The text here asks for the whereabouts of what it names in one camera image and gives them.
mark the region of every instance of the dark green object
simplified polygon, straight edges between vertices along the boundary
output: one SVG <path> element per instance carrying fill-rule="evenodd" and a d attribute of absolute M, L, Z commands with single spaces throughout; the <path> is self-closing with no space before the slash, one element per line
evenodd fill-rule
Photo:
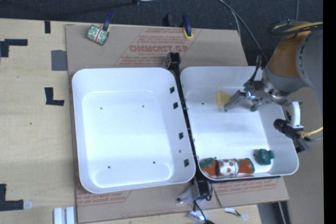
<path fill-rule="evenodd" d="M 269 165 L 271 164 L 271 159 L 274 158 L 274 153 L 273 151 L 268 151 L 265 149 L 260 149 L 257 156 L 256 160 L 259 164 L 261 165 Z"/>

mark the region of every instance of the cardboard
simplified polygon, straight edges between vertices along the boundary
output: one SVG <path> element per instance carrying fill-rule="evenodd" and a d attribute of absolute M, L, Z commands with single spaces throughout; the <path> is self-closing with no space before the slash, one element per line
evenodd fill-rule
<path fill-rule="evenodd" d="M 76 71 L 84 68 L 161 66 L 168 52 L 180 53 L 180 70 L 188 66 L 246 66 L 238 33 L 234 30 L 193 29 L 194 38 L 189 40 L 181 28 L 112 25 L 108 40 L 101 46 L 86 39 L 90 25 L 66 26 L 78 223 L 191 210 L 192 206 L 175 204 L 175 196 L 187 190 L 188 183 L 103 195 L 83 189 L 78 177 L 71 79 Z M 287 190 L 280 177 L 216 184 L 212 199 L 201 201 L 200 205 L 202 209 L 211 209 L 286 199 Z"/>

